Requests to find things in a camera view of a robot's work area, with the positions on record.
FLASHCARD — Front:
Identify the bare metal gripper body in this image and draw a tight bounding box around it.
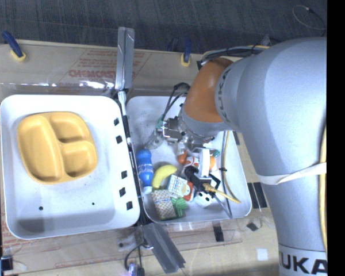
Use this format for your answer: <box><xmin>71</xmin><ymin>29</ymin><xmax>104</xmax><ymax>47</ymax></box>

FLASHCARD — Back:
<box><xmin>160</xmin><ymin>116</ymin><xmax>215</xmax><ymax>152</ymax></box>

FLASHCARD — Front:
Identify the blue plastic bottle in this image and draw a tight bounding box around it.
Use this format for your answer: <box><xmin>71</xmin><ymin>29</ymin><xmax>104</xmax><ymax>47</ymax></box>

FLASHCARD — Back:
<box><xmin>136</xmin><ymin>149</ymin><xmax>155</xmax><ymax>195</ymax></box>

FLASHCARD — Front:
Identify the orange and white packet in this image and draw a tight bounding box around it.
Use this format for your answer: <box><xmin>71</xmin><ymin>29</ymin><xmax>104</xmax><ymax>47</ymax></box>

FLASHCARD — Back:
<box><xmin>180</xmin><ymin>155</ymin><xmax>202</xmax><ymax>178</ymax></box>

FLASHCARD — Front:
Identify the yellow banana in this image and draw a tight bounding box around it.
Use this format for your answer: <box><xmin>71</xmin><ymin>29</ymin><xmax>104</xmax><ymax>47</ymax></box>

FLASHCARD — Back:
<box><xmin>151</xmin><ymin>164</ymin><xmax>178</xmax><ymax>190</ymax></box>

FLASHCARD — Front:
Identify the orange carrot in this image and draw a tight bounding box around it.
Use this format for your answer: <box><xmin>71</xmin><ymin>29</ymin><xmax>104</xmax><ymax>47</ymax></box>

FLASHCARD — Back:
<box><xmin>208</xmin><ymin>149</ymin><xmax>221</xmax><ymax>171</ymax></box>

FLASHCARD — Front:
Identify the white and orange carton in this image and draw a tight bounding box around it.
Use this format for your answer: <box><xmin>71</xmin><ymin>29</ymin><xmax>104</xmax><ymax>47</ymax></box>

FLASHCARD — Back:
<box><xmin>166</xmin><ymin>174</ymin><xmax>195</xmax><ymax>202</ymax></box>

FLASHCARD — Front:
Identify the yellow patterned packet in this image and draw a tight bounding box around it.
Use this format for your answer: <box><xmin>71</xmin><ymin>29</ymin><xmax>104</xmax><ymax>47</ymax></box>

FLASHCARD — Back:
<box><xmin>151</xmin><ymin>189</ymin><xmax>177</xmax><ymax>221</ymax></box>

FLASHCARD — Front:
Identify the green broccoli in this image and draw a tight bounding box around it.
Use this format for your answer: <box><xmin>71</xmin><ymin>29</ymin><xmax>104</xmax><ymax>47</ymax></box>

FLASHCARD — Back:
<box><xmin>171</xmin><ymin>197</ymin><xmax>188</xmax><ymax>219</ymax></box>

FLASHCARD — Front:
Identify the white cube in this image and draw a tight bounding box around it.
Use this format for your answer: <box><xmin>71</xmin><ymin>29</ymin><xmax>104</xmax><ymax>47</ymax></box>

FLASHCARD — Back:
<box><xmin>194</xmin><ymin>191</ymin><xmax>216</xmax><ymax>209</ymax></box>

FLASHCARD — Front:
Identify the white plastic tray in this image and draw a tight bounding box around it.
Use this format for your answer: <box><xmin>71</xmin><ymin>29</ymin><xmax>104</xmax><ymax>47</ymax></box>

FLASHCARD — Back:
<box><xmin>125</xmin><ymin>95</ymin><xmax>253</xmax><ymax>224</ymax></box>
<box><xmin>0</xmin><ymin>94</ymin><xmax>141</xmax><ymax>240</ymax></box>

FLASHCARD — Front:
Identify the yellow divided plate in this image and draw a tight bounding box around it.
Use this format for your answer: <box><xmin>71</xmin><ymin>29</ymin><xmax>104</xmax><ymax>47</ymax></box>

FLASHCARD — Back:
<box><xmin>16</xmin><ymin>111</ymin><xmax>99</xmax><ymax>185</ymax></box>

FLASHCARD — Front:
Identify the brown cardboard board red print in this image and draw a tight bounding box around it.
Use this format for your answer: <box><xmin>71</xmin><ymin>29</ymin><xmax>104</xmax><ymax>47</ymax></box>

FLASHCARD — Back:
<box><xmin>0</xmin><ymin>39</ymin><xmax>279</xmax><ymax>276</ymax></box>

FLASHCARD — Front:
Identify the black cylinder on white bracket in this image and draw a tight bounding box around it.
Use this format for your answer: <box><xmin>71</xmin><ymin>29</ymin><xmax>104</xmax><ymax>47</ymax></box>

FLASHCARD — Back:
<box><xmin>184</xmin><ymin>149</ymin><xmax>221</xmax><ymax>193</ymax></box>

